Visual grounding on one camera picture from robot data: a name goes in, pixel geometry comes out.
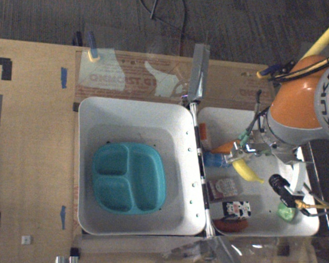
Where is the orange carrot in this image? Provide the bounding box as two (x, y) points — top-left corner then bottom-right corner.
(210, 137), (243, 157)

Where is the black and white cow carton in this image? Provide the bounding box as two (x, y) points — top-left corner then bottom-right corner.
(220, 199), (253, 221)

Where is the teal divided plate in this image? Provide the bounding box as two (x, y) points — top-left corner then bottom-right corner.
(87, 139), (171, 218)

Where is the light green round lump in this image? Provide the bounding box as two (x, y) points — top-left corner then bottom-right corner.
(276, 201), (297, 223)

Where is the brown and white packet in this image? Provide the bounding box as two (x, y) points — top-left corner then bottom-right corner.
(205, 176), (240, 205)

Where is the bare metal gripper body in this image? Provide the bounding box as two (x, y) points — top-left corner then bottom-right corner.
(249, 128), (301, 165)

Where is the white plastic tray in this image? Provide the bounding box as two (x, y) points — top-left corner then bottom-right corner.
(68, 95), (216, 244)
(188, 105), (329, 245)

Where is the black cylinder on white bracket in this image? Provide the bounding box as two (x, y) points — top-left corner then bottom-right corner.
(266, 158), (309, 210)

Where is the yellow banana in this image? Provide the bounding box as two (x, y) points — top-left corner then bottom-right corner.
(231, 157), (267, 184)

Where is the orange and white packet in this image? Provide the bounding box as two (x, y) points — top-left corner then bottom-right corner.
(197, 122), (214, 151)

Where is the brown cardboard board red print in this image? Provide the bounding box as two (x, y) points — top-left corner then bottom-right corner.
(59, 46), (329, 263)

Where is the brown sausage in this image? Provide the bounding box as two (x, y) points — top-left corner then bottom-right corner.
(211, 215), (249, 235)

